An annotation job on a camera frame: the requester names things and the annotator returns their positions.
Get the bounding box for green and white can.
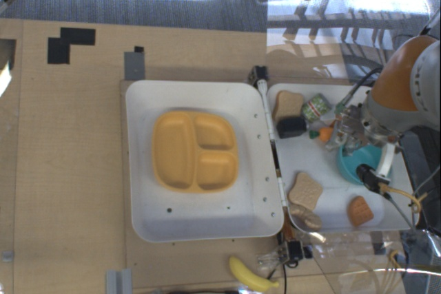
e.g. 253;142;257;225
301;93;333;123

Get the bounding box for white plastic tray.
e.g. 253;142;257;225
267;83;420;233
125;79;285;244

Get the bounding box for black cylinder on white bracket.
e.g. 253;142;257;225
356;143;396;194

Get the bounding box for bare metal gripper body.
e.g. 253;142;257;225
336;103;402;149

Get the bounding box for yellow banana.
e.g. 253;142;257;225
229;255;280;293

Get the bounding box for tan toast slice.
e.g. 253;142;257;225
273;90;305;123

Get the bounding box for orange-brown waffle slice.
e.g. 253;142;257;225
347;196;375;228

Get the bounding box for black block with thin wires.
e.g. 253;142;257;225
250;65;270;84
278;240;314;268

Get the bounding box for orange divided plate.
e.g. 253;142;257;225
151;109;240;193

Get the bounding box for beige lumpy biscuit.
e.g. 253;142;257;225
289;204;323;232

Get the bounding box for teal bowl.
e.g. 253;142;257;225
336;143;392;186

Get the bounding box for beige bread slice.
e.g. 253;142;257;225
287;171;325;212

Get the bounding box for clear plastic bottle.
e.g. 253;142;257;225
256;249;288;269

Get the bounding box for orange carrot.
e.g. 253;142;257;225
308;126;334;143

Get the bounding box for thin black and white rod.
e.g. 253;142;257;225
256;78;289;208

